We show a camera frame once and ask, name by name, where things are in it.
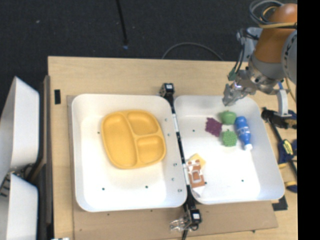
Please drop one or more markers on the yellow cheese slice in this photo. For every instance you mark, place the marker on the yellow cheese slice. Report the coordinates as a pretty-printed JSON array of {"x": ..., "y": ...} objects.
[{"x": 199, "y": 158}]

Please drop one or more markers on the white plastic tray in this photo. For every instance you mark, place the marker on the white plastic tray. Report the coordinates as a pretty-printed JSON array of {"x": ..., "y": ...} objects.
[
  {"x": 125, "y": 186},
  {"x": 225, "y": 174}
]

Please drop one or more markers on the green apple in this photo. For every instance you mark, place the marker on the green apple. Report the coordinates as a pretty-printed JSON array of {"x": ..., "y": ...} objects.
[{"x": 228, "y": 117}]

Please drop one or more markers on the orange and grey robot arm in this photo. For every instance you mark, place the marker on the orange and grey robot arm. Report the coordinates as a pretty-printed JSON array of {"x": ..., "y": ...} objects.
[{"x": 273, "y": 44}]

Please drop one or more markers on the yellow divided plate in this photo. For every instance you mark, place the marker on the yellow divided plate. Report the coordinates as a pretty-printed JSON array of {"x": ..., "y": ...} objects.
[{"x": 117, "y": 136}]

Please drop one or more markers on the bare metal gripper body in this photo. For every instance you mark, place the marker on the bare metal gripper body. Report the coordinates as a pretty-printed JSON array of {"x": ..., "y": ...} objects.
[{"x": 260, "y": 82}]

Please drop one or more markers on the blue bottle with white cap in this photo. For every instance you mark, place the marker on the blue bottle with white cap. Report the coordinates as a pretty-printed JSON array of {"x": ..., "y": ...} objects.
[{"x": 242, "y": 130}]

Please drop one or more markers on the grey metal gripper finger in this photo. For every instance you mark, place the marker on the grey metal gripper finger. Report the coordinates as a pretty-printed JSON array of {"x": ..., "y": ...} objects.
[
  {"x": 238, "y": 95},
  {"x": 228, "y": 94}
]

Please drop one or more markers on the thin black and white rod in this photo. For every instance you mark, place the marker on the thin black and white rod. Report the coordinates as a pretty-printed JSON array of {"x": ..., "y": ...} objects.
[{"x": 178, "y": 134}]

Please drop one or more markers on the purple grapes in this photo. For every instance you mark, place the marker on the purple grapes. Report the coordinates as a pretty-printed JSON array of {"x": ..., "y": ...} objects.
[{"x": 213, "y": 126}]

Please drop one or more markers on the black cylinder on white bracket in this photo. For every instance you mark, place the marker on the black cylinder on white bracket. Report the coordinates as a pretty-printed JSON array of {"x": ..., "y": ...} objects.
[{"x": 283, "y": 101}]

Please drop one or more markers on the orange and white carton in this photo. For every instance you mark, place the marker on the orange and white carton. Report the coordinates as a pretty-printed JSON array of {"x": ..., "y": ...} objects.
[{"x": 195, "y": 175}]

